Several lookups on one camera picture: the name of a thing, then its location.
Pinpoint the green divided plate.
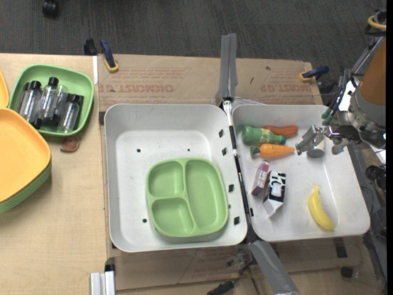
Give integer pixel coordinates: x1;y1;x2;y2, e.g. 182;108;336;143
146;157;230;238

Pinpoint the orange sausage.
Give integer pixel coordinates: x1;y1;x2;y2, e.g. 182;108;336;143
264;125;299;138

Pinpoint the white plastic tray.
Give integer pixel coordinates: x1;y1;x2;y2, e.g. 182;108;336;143
230;104;372;243
103;103;249;254

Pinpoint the black block with wires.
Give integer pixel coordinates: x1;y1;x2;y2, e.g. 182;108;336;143
207;280;236;295

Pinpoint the orange carrot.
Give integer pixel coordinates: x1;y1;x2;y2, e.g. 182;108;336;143
250;143;296;160

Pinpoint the yellow banana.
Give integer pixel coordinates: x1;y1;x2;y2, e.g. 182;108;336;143
308;185;336;231

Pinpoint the clear plastic bottle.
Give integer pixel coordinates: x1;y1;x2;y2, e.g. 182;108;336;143
54;84;70;119
56;93;82;134
18;81;43;123
37;77;60;125

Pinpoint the white can with grey lid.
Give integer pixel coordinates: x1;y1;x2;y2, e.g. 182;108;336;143
306;137;327;159

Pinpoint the thin black and white rod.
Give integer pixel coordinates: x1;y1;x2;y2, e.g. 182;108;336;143
221;100;254;218

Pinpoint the green bottle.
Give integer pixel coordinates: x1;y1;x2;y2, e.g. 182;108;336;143
241;125;287;146

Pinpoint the brown cardboard board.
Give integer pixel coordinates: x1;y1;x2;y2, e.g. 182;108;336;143
97;53;364;291

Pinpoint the yellow plate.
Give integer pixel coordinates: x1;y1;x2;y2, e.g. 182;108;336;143
0;69;10;109
0;108;52;204

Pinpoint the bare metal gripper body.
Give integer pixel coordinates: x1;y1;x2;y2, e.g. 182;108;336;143
324;114;387;149

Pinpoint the black and white milk carton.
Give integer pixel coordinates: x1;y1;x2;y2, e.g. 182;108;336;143
262;170;287;218

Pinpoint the pink and purple carton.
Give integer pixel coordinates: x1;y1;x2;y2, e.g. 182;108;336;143
251;160;272;197

